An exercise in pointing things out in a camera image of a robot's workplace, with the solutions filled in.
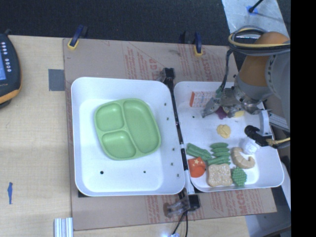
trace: black electronic device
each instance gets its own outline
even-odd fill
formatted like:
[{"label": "black electronic device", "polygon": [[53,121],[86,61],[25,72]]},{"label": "black electronic device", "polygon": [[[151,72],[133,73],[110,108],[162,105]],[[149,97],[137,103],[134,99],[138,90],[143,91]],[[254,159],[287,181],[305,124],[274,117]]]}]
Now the black electronic device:
[{"label": "black electronic device", "polygon": [[0,109],[21,90],[22,71],[15,48],[6,34],[0,34]]}]

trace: white tray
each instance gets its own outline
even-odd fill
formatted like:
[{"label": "white tray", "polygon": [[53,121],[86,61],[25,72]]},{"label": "white tray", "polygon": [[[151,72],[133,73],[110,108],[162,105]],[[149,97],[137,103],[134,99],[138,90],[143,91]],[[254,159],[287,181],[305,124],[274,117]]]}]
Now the white tray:
[{"label": "white tray", "polygon": [[[71,87],[75,181],[87,196],[166,195],[185,184],[181,148],[168,87],[158,81],[83,77]],[[113,160],[99,143],[93,114],[107,102],[138,98],[156,119],[161,145],[154,153],[130,160]]]},{"label": "white tray", "polygon": [[[216,91],[221,82],[179,82],[174,88],[174,95],[177,105],[177,112],[185,143],[192,143],[203,149],[210,150],[210,145],[216,142],[226,142],[229,148],[240,147],[241,141],[247,136],[244,129],[247,125],[260,128],[259,116],[245,115],[239,118],[219,119],[217,114],[202,118],[201,112],[203,108],[192,108],[189,105],[192,91]],[[226,87],[232,86],[233,83],[226,83]],[[228,125],[231,130],[231,136],[228,139],[222,138],[217,134],[216,128],[220,124]],[[268,188],[279,186],[284,179],[283,168],[276,149],[272,147],[260,147],[253,155],[256,165],[251,169],[246,169],[247,181],[243,187],[218,186],[211,187],[206,182],[206,173],[199,178],[191,178],[192,184],[202,192],[216,192],[228,190],[244,190],[256,188]]]}]

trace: device screen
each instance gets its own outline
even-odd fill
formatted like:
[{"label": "device screen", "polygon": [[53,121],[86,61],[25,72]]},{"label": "device screen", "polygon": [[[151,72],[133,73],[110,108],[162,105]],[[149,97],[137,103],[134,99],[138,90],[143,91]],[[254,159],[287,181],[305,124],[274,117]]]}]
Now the device screen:
[{"label": "device screen", "polygon": [[5,80],[5,79],[6,79],[6,76],[5,76],[3,61],[2,61],[2,57],[0,55],[0,80]]}]

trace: blue pen mark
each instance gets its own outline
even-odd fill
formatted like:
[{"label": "blue pen mark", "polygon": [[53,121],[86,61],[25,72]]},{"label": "blue pen mark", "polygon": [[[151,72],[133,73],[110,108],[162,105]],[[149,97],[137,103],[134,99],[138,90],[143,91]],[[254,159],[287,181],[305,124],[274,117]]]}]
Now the blue pen mark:
[{"label": "blue pen mark", "polygon": [[12,204],[12,191],[13,191],[12,185],[13,184],[9,182],[9,187],[8,187],[9,204]]},{"label": "blue pen mark", "polygon": [[252,7],[252,6],[247,6],[247,7],[246,7],[248,13],[249,13],[250,15],[256,15],[256,14],[258,14],[258,9],[257,9],[257,8],[254,8],[254,10],[253,10],[252,12],[249,12],[249,9],[250,9],[251,7]]}]

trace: robotic arm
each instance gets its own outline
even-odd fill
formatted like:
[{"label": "robotic arm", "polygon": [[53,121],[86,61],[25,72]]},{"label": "robotic arm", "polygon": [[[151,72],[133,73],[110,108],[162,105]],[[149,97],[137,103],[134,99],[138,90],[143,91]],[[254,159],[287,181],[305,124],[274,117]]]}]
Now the robotic arm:
[{"label": "robotic arm", "polygon": [[[253,44],[238,43],[238,36],[257,34]],[[278,32],[266,32],[256,27],[243,27],[229,36],[226,74],[223,83],[203,110],[205,117],[220,107],[229,118],[239,111],[260,114],[257,105],[269,96],[281,100],[287,130],[290,131],[290,39]],[[232,51],[246,54],[243,65],[235,77],[234,86],[225,88],[228,74],[228,56]]]}]

